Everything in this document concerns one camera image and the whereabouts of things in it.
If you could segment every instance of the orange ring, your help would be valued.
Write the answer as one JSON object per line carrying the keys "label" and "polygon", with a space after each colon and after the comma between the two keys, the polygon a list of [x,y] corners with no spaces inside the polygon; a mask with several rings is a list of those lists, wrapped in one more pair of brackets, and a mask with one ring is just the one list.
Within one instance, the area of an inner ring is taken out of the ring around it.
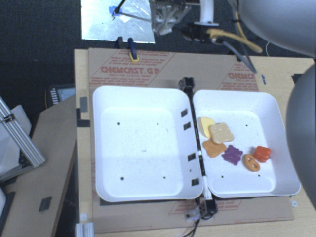
{"label": "orange ring", "polygon": [[253,172],[257,172],[260,170],[260,165],[255,161],[255,157],[251,154],[246,154],[243,157],[243,162],[247,169]]}

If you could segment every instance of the white tray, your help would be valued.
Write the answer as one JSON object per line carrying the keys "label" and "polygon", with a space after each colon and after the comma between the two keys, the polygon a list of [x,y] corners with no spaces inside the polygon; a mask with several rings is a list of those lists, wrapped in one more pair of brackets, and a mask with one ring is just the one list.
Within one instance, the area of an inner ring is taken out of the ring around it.
{"label": "white tray", "polygon": [[[227,143],[252,153],[271,148],[259,172],[202,148],[207,185],[221,198],[292,195],[300,182],[287,148],[275,99],[258,92],[201,90],[197,118],[225,122],[235,136]],[[96,189],[110,202],[191,199],[203,190],[188,97],[177,89],[103,86],[93,94]],[[206,140],[200,134],[201,143]]]}

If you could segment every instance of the toy food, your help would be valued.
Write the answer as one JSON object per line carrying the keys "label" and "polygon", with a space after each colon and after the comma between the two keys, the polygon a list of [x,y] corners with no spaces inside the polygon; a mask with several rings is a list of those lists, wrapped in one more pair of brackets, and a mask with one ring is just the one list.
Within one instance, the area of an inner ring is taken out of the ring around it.
{"label": "toy food", "polygon": [[247,169],[253,172],[257,172],[260,170],[260,165],[255,161],[255,157],[251,154],[246,154],[243,157],[243,162]]}
{"label": "toy food", "polygon": [[217,144],[221,144],[225,141],[232,141],[234,139],[233,134],[225,123],[211,125],[209,127],[209,132],[213,142]]}
{"label": "toy food", "polygon": [[271,149],[270,148],[265,148],[258,146],[253,153],[253,156],[256,158],[258,162],[265,163],[271,154]]}
{"label": "toy food", "polygon": [[212,158],[217,157],[220,153],[225,151],[227,148],[223,143],[215,144],[211,139],[204,141],[203,147],[205,148],[207,154]]}
{"label": "toy food", "polygon": [[225,153],[222,155],[225,161],[232,163],[233,165],[237,165],[241,160],[242,151],[229,145],[229,147],[225,150]]}
{"label": "toy food", "polygon": [[199,121],[199,126],[201,127],[201,132],[202,134],[206,137],[206,138],[211,138],[211,134],[209,133],[209,130],[208,128],[211,126],[211,125],[215,125],[215,122],[214,120],[212,120],[211,118],[209,117],[200,117],[198,119]]}

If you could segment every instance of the purple star-shaped object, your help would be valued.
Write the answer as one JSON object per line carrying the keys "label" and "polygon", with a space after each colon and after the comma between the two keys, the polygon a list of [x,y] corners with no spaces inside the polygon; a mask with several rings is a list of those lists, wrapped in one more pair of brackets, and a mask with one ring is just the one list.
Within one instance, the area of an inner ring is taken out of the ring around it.
{"label": "purple star-shaped object", "polygon": [[233,165],[237,165],[238,162],[241,160],[242,151],[238,148],[229,145],[229,147],[225,150],[225,153],[222,154],[222,157],[225,161],[232,163]]}

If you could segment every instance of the dark floor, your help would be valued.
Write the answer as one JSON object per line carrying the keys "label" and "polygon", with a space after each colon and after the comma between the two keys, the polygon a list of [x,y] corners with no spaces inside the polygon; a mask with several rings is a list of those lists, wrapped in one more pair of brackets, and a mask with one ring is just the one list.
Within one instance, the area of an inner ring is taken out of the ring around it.
{"label": "dark floor", "polygon": [[[45,109],[45,91],[51,85],[74,83],[74,49],[114,46],[109,41],[81,39],[80,8],[80,0],[0,0],[0,96],[10,108],[21,104],[32,123]],[[195,7],[173,33],[156,37],[156,44],[136,44],[136,48],[228,54],[225,47],[189,43],[183,39],[178,29],[198,18],[199,10]],[[234,31],[231,8],[226,0],[215,0],[214,20],[222,29]],[[246,27],[244,31],[249,40],[264,49],[267,43],[265,40],[255,36]],[[239,45],[235,42],[232,44],[241,51]],[[269,45],[269,54],[303,57],[274,45]],[[74,215],[74,198],[69,196],[71,198],[67,197],[63,210],[66,218],[70,218],[68,214],[71,217]],[[69,233],[69,224],[60,225],[58,236],[63,236],[61,229]]]}

